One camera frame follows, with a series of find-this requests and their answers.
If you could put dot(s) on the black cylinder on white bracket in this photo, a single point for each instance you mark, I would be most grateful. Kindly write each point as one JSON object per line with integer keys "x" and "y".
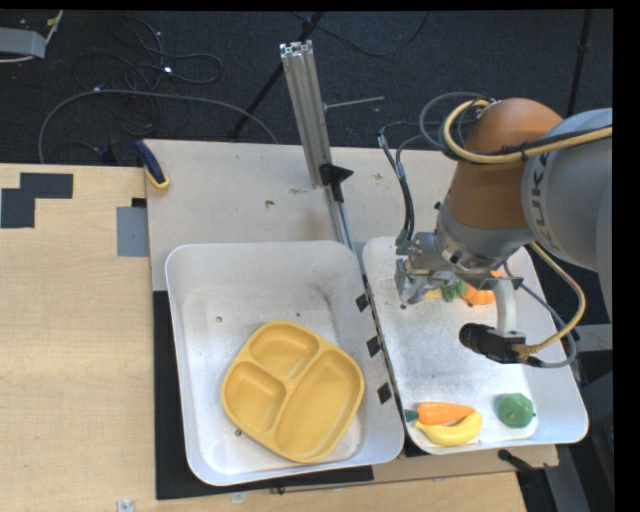
{"x": 487, "y": 342}

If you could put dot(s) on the orange toy pumpkin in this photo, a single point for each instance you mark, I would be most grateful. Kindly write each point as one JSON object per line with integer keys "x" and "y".
{"x": 479, "y": 297}

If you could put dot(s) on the white plastic tray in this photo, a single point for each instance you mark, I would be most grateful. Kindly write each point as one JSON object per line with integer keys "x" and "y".
{"x": 220, "y": 280}
{"x": 440, "y": 360}

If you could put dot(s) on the green round toy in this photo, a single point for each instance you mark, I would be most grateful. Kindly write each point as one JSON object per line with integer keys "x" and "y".
{"x": 515, "y": 411}

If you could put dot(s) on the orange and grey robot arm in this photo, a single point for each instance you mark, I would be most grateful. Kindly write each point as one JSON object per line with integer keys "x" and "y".
{"x": 500, "y": 170}

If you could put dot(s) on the pale flat board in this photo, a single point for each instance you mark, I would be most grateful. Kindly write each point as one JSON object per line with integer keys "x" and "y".
{"x": 240, "y": 200}

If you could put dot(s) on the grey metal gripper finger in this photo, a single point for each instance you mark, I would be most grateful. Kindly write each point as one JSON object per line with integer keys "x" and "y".
{"x": 405, "y": 285}
{"x": 429, "y": 289}

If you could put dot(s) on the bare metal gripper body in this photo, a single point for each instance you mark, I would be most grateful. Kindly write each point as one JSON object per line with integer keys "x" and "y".
{"x": 432, "y": 255}

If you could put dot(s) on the green toy broccoli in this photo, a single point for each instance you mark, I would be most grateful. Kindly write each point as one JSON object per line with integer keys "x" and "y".
{"x": 452, "y": 291}

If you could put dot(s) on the orange carrot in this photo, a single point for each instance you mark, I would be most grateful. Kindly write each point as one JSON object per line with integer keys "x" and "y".
{"x": 442, "y": 412}

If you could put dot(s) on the yellow divided plate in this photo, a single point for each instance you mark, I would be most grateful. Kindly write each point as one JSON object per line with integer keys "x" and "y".
{"x": 300, "y": 400}

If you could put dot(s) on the yellow banana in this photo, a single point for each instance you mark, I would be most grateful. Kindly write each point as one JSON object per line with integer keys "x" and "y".
{"x": 455, "y": 435}

